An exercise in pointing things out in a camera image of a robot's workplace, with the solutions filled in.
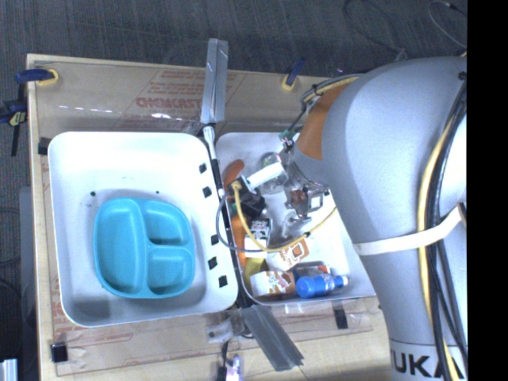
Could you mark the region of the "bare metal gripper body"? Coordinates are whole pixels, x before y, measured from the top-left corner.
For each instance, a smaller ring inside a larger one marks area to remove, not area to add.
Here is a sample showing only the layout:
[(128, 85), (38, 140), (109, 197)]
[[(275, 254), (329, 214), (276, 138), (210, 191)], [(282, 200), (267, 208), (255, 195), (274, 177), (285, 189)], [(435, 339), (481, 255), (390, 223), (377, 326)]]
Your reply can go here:
[(329, 188), (308, 178), (296, 164), (293, 153), (279, 155), (287, 176), (283, 183), (287, 208), (293, 209), (299, 217), (306, 217), (321, 209), (324, 197), (329, 194)]

